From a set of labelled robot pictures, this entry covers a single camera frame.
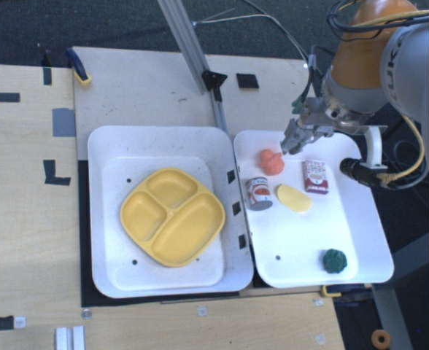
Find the black bracket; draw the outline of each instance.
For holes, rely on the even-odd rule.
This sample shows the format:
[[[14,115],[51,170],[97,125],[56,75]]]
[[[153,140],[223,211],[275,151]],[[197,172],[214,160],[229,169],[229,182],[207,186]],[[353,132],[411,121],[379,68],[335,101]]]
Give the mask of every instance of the black bracket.
[[[53,53],[51,50],[45,50],[41,59],[42,67],[53,67]]]
[[[213,90],[214,99],[216,101],[221,102],[223,98],[221,97],[220,87],[228,76],[224,74],[215,73],[210,70],[205,70],[201,77],[203,78],[206,89]]]

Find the black clip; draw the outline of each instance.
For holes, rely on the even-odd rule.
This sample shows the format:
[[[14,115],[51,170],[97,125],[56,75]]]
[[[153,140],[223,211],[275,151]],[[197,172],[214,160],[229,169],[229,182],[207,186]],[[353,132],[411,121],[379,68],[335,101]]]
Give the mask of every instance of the black clip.
[[[74,69],[75,79],[77,79],[81,85],[89,84],[91,82],[91,77],[89,73],[87,73],[87,71],[85,70],[85,67],[83,66],[82,61],[78,57],[78,54],[76,54],[76,52],[72,48],[67,48],[66,55],[69,59],[69,63]]]
[[[224,81],[228,76],[224,74],[215,73],[210,70],[205,70],[201,77],[203,78],[206,89],[213,90],[214,99],[216,101],[221,102],[223,98],[221,97],[220,87],[221,85],[223,85]]]

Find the metal bracket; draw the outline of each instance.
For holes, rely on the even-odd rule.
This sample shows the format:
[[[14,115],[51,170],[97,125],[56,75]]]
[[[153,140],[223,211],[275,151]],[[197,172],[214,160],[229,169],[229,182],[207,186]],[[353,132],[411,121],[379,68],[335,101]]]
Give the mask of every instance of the metal bracket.
[[[55,350],[85,350],[85,328],[59,327],[54,332]]]
[[[361,163],[362,166],[378,170],[387,168],[387,166],[382,165],[382,129],[384,129],[384,126],[367,126],[366,130],[364,130],[363,135],[367,143],[367,159],[364,163]]]
[[[203,78],[206,89],[213,90],[214,99],[219,102],[223,101],[223,98],[221,97],[220,87],[221,85],[223,85],[224,81],[228,76],[224,74],[215,73],[210,70],[205,70],[201,77]]]

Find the white tray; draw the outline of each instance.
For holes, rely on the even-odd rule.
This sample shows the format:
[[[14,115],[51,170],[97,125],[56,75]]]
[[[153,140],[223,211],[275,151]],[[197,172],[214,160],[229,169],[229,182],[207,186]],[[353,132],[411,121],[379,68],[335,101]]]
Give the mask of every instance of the white tray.
[[[285,169],[267,176],[259,166],[263,149],[281,152],[281,131],[242,131],[234,139],[241,190],[247,199],[245,183],[256,176],[268,179],[273,206],[253,211],[246,202],[247,221],[262,279],[278,288],[323,284],[376,283],[393,274],[393,259],[383,233],[371,190],[343,175],[339,164],[344,158],[359,158],[355,142],[335,133],[305,146],[297,155],[284,155]],[[283,206],[276,188],[288,184],[305,193],[302,162],[326,163],[329,193],[307,193],[312,207],[296,213]],[[322,256],[338,249],[347,256],[341,273],[327,273]]]
[[[96,287],[111,298],[232,292],[253,276],[232,143],[213,127],[104,126],[88,139],[92,273]],[[128,194],[154,171],[180,168],[210,189],[221,201],[226,222],[216,239],[189,265],[160,265],[127,235],[120,206]]]

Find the gray floor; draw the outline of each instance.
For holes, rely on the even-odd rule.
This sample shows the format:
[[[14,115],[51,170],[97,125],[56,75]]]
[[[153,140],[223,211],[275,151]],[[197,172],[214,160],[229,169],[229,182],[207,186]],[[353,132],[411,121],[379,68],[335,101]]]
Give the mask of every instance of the gray floor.
[[[248,1],[279,20],[307,51],[312,45],[336,50],[339,39],[326,23],[326,13],[340,0]],[[409,1],[429,9],[429,0]],[[193,21],[227,10],[222,17],[258,13],[245,0],[183,2]],[[264,18],[199,24],[196,33],[205,53],[300,58],[283,33]],[[65,67],[65,49],[72,46],[178,51],[156,0],[0,0],[0,64],[41,66],[47,53],[53,66]],[[318,58],[323,70],[329,63],[327,55]],[[296,97],[291,95],[288,102]],[[393,126],[399,116],[386,106],[374,119]],[[385,142],[392,160],[399,141],[414,143],[404,125]],[[375,190],[374,197],[392,252],[429,231],[428,180],[400,192]],[[414,349],[429,349],[429,273],[399,288],[398,299]],[[356,296],[352,304],[337,303],[336,310],[347,349],[372,349],[369,337],[379,326],[373,301]]]

